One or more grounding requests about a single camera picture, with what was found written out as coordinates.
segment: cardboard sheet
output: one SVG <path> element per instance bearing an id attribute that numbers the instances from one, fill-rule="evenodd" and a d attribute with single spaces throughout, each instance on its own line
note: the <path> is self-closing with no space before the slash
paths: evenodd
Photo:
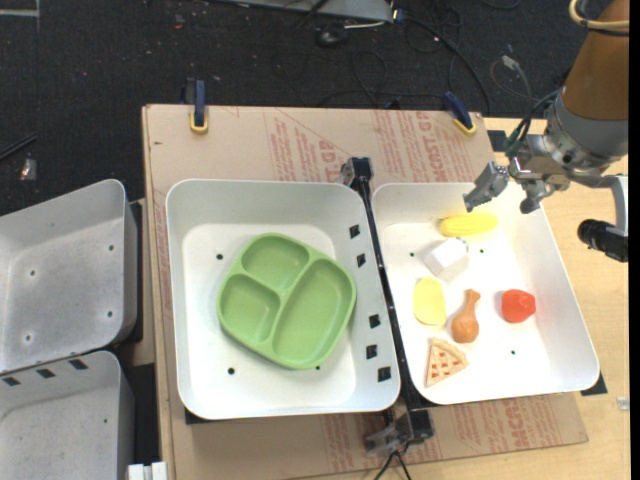
<path id="1" fill-rule="evenodd" d="M 446 112 L 209 107 L 209 131 L 197 135 L 188 112 L 183 105 L 143 109 L 176 478 L 279 480 L 379 468 L 384 459 L 363 447 L 365 435 L 383 428 L 377 414 L 187 423 L 176 387 L 165 197 L 188 178 L 333 182 L 352 156 L 371 158 L 376 186 L 471 181 L 494 158 L 482 119 L 474 116 L 478 130 L 466 136 Z M 408 464 L 587 440 L 572 393 L 430 414 L 436 436 L 410 448 Z"/>

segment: toy pizza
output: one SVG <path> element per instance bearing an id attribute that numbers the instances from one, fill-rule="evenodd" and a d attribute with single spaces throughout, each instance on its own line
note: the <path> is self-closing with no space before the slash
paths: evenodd
<path id="1" fill-rule="evenodd" d="M 426 387 L 451 377 L 467 366 L 469 366 L 469 361 L 462 350 L 447 341 L 434 338 L 431 340 L 429 352 Z"/>

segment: table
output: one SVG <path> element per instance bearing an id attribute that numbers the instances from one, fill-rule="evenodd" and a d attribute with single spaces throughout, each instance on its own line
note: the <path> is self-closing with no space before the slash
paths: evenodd
<path id="1" fill-rule="evenodd" d="M 176 401 L 175 374 L 171 375 L 172 368 L 175 368 L 175 358 L 172 357 L 173 351 L 170 350 L 171 339 L 165 335 L 165 327 L 168 320 L 167 315 L 162 310 L 163 297 L 166 299 L 167 296 L 170 296 L 170 294 L 166 293 L 166 279 L 164 283 L 161 282 L 163 275 L 166 276 L 166 272 L 162 271 L 161 266 L 166 264 L 167 251 L 162 247 L 157 247 L 158 237 L 163 231 L 160 229 L 163 226 L 163 216 L 162 205 L 157 205 L 156 203 L 166 195 L 164 193 L 166 187 L 163 187 L 161 180 L 167 173 L 175 174 L 176 172 L 179 177 L 231 179 L 238 171 L 248 172 L 238 168 L 238 165 L 240 165 L 238 162 L 247 161 L 249 153 L 243 147 L 244 143 L 240 136 L 255 134 L 256 123 L 260 122 L 260 120 L 256 121 L 252 118 L 252 125 L 248 126 L 247 116 L 251 114 L 247 114 L 246 109 L 236 107 L 209 108 L 209 122 L 214 123 L 210 124 L 210 126 L 215 128 L 217 126 L 215 117 L 220 117 L 218 128 L 210 131 L 210 133 L 215 133 L 221 142 L 228 140 L 229 134 L 237 134 L 239 147 L 227 150 L 224 153 L 224 162 L 221 161 L 220 157 L 218 157 L 217 161 L 213 158 L 209 162 L 202 162 L 202 159 L 196 158 L 198 151 L 201 151 L 200 148 L 202 147 L 202 143 L 197 141 L 206 139 L 197 138 L 190 134 L 188 120 L 185 120 L 188 110 L 185 107 L 179 105 L 150 105 L 142 111 L 146 202 L 150 208 L 146 224 L 151 244 L 150 269 L 154 305 L 160 448 L 162 460 L 169 465 L 170 477 L 178 480 L 192 478 L 191 473 L 196 471 L 198 467 L 195 462 L 200 460 L 199 458 L 201 457 L 206 457 L 207 454 L 210 455 L 213 451 L 213 448 L 207 447 L 219 446 L 215 439 L 209 435 L 205 436 L 209 431 L 204 430 L 207 425 L 217 425 L 218 423 L 192 425 L 190 429 L 185 431 L 184 414 L 180 413 L 179 400 Z M 260 109 L 253 110 L 254 112 L 264 112 L 264 110 Z M 294 117 L 298 116 L 297 112 L 303 112 L 300 109 L 291 110 L 291 112 L 288 112 L 287 109 L 285 109 L 287 110 L 286 112 L 282 109 L 271 110 L 273 112 L 283 112 L 283 115 L 293 115 Z M 319 109 L 316 109 L 316 111 L 322 113 L 320 117 L 323 123 L 327 119 L 329 121 L 348 120 L 350 129 L 353 129 L 356 134 L 366 128 L 365 121 L 378 119 L 381 115 L 376 114 L 376 117 L 372 118 L 373 114 L 367 114 L 365 111 Z M 308 116 L 312 116 L 313 111 L 307 109 L 307 112 L 310 112 Z M 232 115 L 232 118 L 222 119 L 221 116 L 223 114 Z M 434 124 L 443 129 L 448 126 L 443 120 L 445 116 L 441 114 L 434 114 L 429 117 L 433 118 Z M 483 119 L 481 116 L 474 116 L 474 119 L 480 125 L 478 133 L 485 133 L 484 130 L 505 130 L 509 132 L 517 124 L 515 120 Z M 231 122 L 234 123 L 233 129 L 230 128 L 231 124 L 229 123 Z M 289 142 L 286 144 L 295 144 L 297 141 L 298 146 L 301 144 L 304 146 L 300 146 L 302 148 L 301 151 L 306 148 L 307 154 L 310 154 L 313 148 L 310 149 L 307 146 L 311 142 L 310 137 L 314 127 L 312 125 L 307 126 L 304 122 L 299 124 L 300 126 L 296 128 L 296 137 L 290 137 L 290 140 L 288 139 Z M 323 124 L 322 126 L 329 127 L 329 132 L 327 132 L 329 137 L 332 133 L 331 130 L 335 131 L 335 125 Z M 383 123 L 375 122 L 373 128 L 367 129 L 374 130 L 377 133 L 381 126 L 383 126 Z M 541 133 L 543 128 L 544 123 L 538 121 L 534 122 L 531 131 L 532 133 Z M 281 133 L 282 129 L 279 129 L 277 133 L 271 134 L 271 144 L 269 146 L 271 153 L 274 150 L 282 152 L 282 141 L 276 144 L 279 138 L 282 138 L 281 135 L 278 135 Z M 163 153 L 166 150 L 158 149 L 168 145 L 169 141 L 173 144 L 172 154 L 170 155 Z M 367 155 L 369 153 L 369 151 L 366 151 L 367 146 L 363 144 L 366 143 L 358 142 L 356 154 Z M 405 141 L 403 147 L 410 147 L 407 144 L 408 142 Z M 339 163 L 341 155 L 344 156 L 346 152 L 334 150 L 327 151 L 327 153 L 332 153 L 335 157 L 332 161 Z M 486 151 L 482 148 L 476 149 L 473 155 L 486 156 Z M 256 152 L 255 156 L 256 158 L 250 160 L 253 166 L 250 171 L 252 179 L 274 179 L 275 177 L 275 179 L 286 180 L 287 176 L 291 179 L 308 176 L 311 177 L 310 181 L 320 181 L 320 178 L 313 179 L 313 176 L 320 177 L 322 173 L 311 164 L 306 165 L 306 167 L 304 165 L 302 167 L 299 165 L 291 166 L 288 170 L 274 170 L 272 168 L 273 164 L 269 168 L 266 167 L 269 160 L 264 153 Z M 499 162 L 504 162 L 503 155 L 499 153 L 496 153 L 495 158 Z M 395 168 L 394 165 L 390 164 L 389 168 L 393 170 Z M 326 169 L 330 168 L 328 165 L 324 165 L 324 167 Z M 626 159 L 612 166 L 609 172 L 626 173 Z M 468 173 L 461 173 L 460 175 L 468 176 Z M 606 258 L 602 253 L 588 250 L 576 236 L 578 225 L 586 218 L 609 222 L 615 221 L 613 198 L 607 190 L 593 190 L 573 184 L 567 192 L 554 194 L 544 201 L 543 205 L 600 359 L 601 371 L 608 389 L 607 393 L 590 396 L 583 396 L 580 393 L 569 394 L 569 396 L 575 397 L 588 441 L 570 446 L 554 446 L 522 452 L 414 464 L 409 466 L 410 474 L 414 480 L 421 478 L 455 478 L 456 480 L 517 478 L 518 480 L 537 480 L 541 471 L 553 471 L 553 478 L 558 479 L 592 478 L 600 480 L 601 478 L 630 478 L 630 414 L 624 404 L 624 401 L 628 400 L 630 389 L 628 265 Z M 283 429 L 282 425 L 284 424 L 280 421 L 273 421 L 268 422 L 268 425 L 270 425 L 268 428 L 264 426 L 256 428 L 263 429 L 265 435 L 269 436 L 274 431 L 277 432 Z M 228 432 L 229 440 L 237 437 L 233 428 L 224 426 L 224 424 L 220 427 L 220 432 Z M 254 460 L 264 461 L 265 471 L 273 465 L 275 460 L 273 457 L 261 455 L 260 451 L 252 446 L 252 444 L 249 444 L 246 449 L 234 450 L 233 453 L 229 453 L 229 456 L 225 458 L 228 461 L 228 465 L 233 465 L 234 460 L 240 465 L 243 457 L 249 458 L 250 454 L 251 456 L 257 454 Z M 305 464 L 313 461 L 313 458 L 314 456 L 309 453 L 309 450 L 302 446 L 296 447 L 294 443 L 288 453 L 287 467 L 285 465 L 282 466 L 282 478 L 296 476 L 291 473 L 292 471 L 305 471 Z M 339 475 L 325 474 L 324 476 L 317 476 L 317 473 L 314 473 L 314 475 L 325 480 L 329 478 L 355 480 L 370 479 L 376 473 L 377 469 L 372 469 L 368 473 L 352 471 Z M 403 474 L 400 470 L 397 472 L 392 471 L 388 472 L 386 477 L 403 478 Z"/>

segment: black floor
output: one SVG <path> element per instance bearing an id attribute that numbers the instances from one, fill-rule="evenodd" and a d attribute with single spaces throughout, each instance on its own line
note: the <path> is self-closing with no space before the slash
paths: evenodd
<path id="1" fill-rule="evenodd" d="M 470 110 L 521 117 L 531 94 L 561 84 L 584 30 L 570 0 L 397 0 L 416 22 L 352 29 L 315 44 L 335 19 L 195 0 L 0 0 L 0 215 L 104 178 L 143 197 L 140 109 L 179 103 L 187 77 L 207 103 L 441 108 L 453 91 Z M 22 174 L 29 160 L 36 170 Z"/>

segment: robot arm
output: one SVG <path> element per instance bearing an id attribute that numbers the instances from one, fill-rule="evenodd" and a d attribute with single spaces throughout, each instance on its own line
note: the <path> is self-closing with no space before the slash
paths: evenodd
<path id="1" fill-rule="evenodd" d="M 571 18 L 589 34 L 564 86 L 549 97 L 552 103 L 545 111 L 545 133 L 527 133 L 527 122 L 535 108 L 509 138 L 509 166 L 487 165 L 474 190 L 464 195 L 464 202 L 467 211 L 472 211 L 504 190 L 510 178 L 526 193 L 520 204 L 522 213 L 538 209 L 542 199 L 556 190 L 568 189 L 572 181 L 592 188 L 612 188 L 619 215 L 616 226 L 584 225 L 578 235 L 593 248 L 604 250 L 597 245 L 609 240 L 589 237 L 595 229 L 608 229 L 607 236 L 613 231 L 613 249 L 622 251 L 618 245 L 618 237 L 622 237 L 624 254 L 604 252 L 627 261 L 626 177 L 622 181 L 620 176 L 602 173 L 628 152 L 630 0 L 613 0 L 598 20 L 584 16 L 587 2 L 572 0 L 569 6 Z M 543 99 L 540 104 L 549 100 Z"/>

